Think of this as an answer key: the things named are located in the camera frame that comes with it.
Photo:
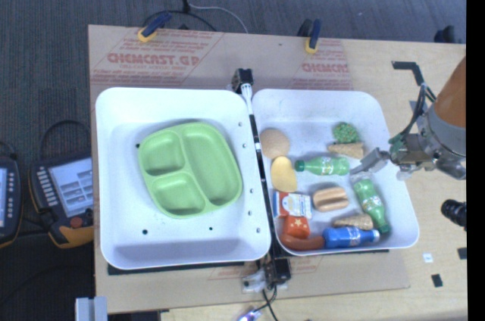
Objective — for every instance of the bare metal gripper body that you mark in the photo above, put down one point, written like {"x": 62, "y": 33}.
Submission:
{"x": 415, "y": 154}

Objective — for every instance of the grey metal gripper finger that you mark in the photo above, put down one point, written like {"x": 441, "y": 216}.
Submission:
{"x": 369, "y": 167}
{"x": 375, "y": 154}

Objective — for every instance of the green ice cream cone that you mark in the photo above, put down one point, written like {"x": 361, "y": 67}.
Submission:
{"x": 346, "y": 139}

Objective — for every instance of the green plastic bottle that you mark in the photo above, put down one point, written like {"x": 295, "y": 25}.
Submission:
{"x": 326, "y": 166}
{"x": 370, "y": 202}

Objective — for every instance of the tan hot dog bun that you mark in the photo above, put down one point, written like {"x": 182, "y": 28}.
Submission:
{"x": 330, "y": 199}

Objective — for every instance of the tan waffle cone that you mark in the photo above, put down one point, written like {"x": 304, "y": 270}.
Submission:
{"x": 356, "y": 222}

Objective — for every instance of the blue plastic bottle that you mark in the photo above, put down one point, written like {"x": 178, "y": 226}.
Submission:
{"x": 346, "y": 237}

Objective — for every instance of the white plastic tray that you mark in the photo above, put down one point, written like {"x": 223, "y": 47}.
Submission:
{"x": 125, "y": 160}
{"x": 314, "y": 111}

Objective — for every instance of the white and orange carton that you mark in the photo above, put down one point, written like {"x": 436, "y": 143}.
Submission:
{"x": 295, "y": 204}

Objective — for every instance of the yellow rounded toy food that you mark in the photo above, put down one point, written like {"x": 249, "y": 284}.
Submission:
{"x": 283, "y": 175}

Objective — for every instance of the orange carton with star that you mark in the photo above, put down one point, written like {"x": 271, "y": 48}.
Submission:
{"x": 297, "y": 226}

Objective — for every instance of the tan round bread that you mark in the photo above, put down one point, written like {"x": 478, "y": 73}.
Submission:
{"x": 274, "y": 142}

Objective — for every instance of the brown sausage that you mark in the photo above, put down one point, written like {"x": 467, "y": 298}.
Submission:
{"x": 301, "y": 243}

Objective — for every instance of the thin black and white rod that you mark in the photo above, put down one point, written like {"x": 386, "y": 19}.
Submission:
{"x": 253, "y": 124}

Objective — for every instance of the green divided plate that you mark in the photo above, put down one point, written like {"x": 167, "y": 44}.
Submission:
{"x": 189, "y": 168}

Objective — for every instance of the brown cardboard board red print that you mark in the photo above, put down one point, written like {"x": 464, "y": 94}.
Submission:
{"x": 212, "y": 58}

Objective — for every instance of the black cylinder on white bracket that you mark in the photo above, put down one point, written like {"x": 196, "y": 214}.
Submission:
{"x": 454, "y": 212}

